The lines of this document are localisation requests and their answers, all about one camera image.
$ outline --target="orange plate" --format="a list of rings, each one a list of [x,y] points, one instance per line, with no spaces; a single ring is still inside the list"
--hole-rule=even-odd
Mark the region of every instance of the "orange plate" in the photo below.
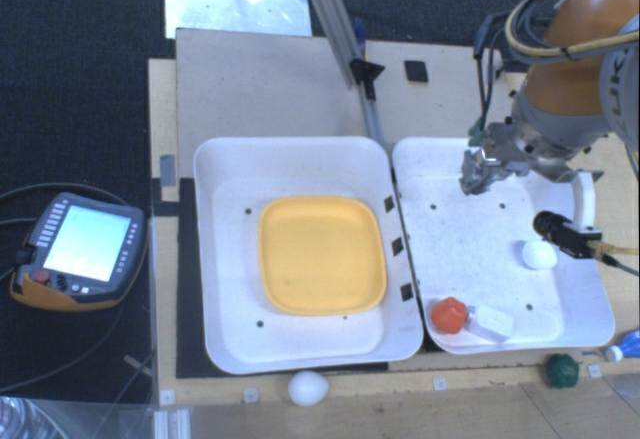
[[[296,315],[359,313],[387,289],[380,231],[356,199],[276,199],[260,216],[260,271],[269,300]]]

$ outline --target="dark floor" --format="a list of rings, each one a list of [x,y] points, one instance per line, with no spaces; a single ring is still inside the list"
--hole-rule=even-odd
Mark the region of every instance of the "dark floor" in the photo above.
[[[0,192],[72,181],[149,209],[146,63],[172,57],[164,0],[0,0]],[[372,39],[469,45],[490,12],[519,0],[347,0]],[[52,194],[2,204],[3,218],[37,216]],[[0,273],[24,229],[0,229]],[[0,287],[0,388],[56,368],[109,329],[118,310],[58,315],[26,309]],[[85,361],[16,395],[111,401],[149,352],[148,278],[126,301],[114,334]],[[143,401],[141,377],[124,401]]]

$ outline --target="white ball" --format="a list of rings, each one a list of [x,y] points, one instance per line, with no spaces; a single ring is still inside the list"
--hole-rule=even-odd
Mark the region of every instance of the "white ball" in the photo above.
[[[329,381],[315,371],[301,371],[291,377],[289,396],[296,405],[309,407],[319,403],[329,391]]]
[[[522,248],[522,259],[533,270],[549,270],[558,263],[556,250],[544,240],[531,240]]]

